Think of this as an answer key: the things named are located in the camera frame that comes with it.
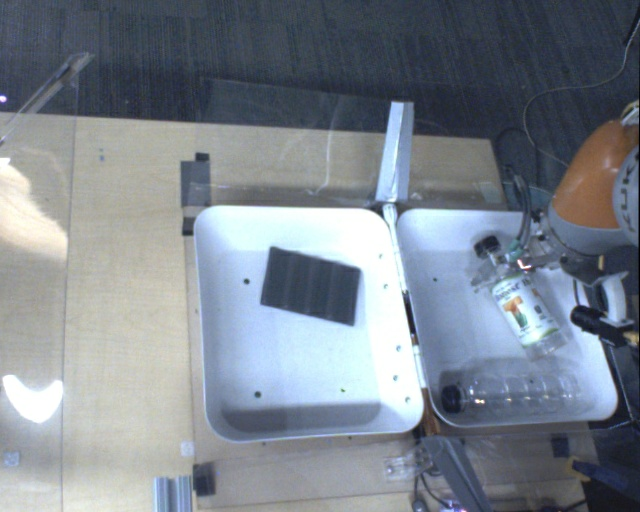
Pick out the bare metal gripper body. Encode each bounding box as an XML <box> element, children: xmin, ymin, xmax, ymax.
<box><xmin>513</xmin><ymin>218</ymin><xmax>570</xmax><ymax>274</ymax></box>

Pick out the clear bottle with printed label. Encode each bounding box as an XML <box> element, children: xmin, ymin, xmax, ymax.
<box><xmin>469</xmin><ymin>234</ymin><xmax>572</xmax><ymax>362</ymax></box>

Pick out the white plastic tray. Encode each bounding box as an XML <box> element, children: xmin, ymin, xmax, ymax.
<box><xmin>192</xmin><ymin>203</ymin><xmax>426</xmax><ymax>445</ymax></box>
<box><xmin>395</xmin><ymin>207</ymin><xmax>620</xmax><ymax>429</ymax></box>

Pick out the clear bottle with black cap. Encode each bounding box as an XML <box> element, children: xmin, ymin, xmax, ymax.
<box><xmin>439</xmin><ymin>368</ymin><xmax>587</xmax><ymax>417</ymax></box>

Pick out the black ribbed rectangular pad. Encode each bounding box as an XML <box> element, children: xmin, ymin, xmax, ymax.
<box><xmin>259</xmin><ymin>245</ymin><xmax>363</xmax><ymax>328</ymax></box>

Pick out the pale wood board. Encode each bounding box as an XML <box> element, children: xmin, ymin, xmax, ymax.
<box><xmin>182</xmin><ymin>121</ymin><xmax>601</xmax><ymax>507</ymax></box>

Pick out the black cylinder on white bracket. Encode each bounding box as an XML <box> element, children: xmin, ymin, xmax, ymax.
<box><xmin>570</xmin><ymin>272</ymin><xmax>636</xmax><ymax>349</ymax></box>

